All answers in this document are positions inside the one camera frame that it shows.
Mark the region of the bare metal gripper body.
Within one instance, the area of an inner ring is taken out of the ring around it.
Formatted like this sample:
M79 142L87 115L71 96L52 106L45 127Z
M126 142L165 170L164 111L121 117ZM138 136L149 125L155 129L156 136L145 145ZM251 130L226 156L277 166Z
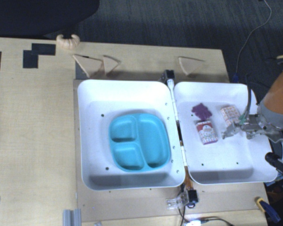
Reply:
M250 114L247 118L240 121L240 129L246 133L247 139L263 135L272 142L282 140L282 132L279 128L268 122L263 115Z

